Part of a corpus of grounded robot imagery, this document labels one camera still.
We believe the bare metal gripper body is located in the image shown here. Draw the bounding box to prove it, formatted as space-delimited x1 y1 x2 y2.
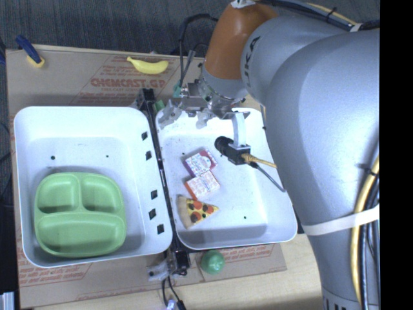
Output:
171 81 242 120

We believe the pink and white carton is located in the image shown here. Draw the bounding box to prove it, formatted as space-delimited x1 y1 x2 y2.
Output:
183 148 219 178

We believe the yellow banana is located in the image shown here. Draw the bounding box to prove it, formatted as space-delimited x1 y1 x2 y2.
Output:
126 56 170 76

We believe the thin black and white rod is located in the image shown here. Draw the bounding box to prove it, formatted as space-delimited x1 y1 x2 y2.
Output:
145 107 182 252

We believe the orange and white carton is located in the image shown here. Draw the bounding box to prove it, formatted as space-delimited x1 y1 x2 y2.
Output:
184 170 221 202

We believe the white plastic tray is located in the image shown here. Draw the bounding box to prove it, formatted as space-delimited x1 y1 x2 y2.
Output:
155 107 298 251
13 105 174 269

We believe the toy pizza slice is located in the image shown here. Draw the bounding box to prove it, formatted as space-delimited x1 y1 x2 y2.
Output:
176 194 220 231

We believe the brown cardboard board red print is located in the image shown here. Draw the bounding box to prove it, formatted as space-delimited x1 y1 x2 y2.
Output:
5 43 288 308

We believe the green divided plate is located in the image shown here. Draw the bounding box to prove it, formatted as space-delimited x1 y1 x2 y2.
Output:
34 172 127 258

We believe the green toy apple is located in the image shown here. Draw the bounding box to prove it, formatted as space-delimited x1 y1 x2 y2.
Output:
200 249 226 276

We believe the black block with thin wires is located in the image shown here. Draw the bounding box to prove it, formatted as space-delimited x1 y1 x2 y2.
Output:
141 88 157 110
172 249 192 271

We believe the black cylinder on white bracket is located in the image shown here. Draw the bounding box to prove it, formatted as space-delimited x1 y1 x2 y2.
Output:
214 110 252 166

